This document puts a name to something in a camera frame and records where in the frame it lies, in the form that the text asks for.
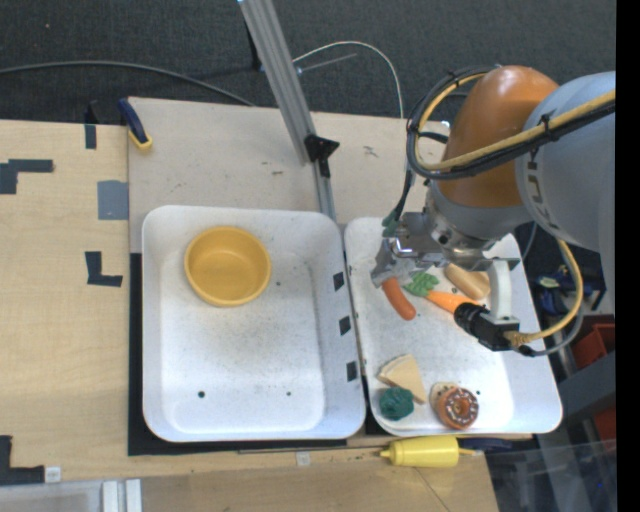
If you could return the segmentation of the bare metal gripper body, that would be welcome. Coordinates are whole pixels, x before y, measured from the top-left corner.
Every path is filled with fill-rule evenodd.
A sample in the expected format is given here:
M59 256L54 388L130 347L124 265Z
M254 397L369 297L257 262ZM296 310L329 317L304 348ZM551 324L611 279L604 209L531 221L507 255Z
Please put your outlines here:
M451 263L464 270L488 270L493 259L485 252L494 240L465 235L447 223L439 214L392 211L385 218L385 238L391 253L408 258L416 266L446 266Z

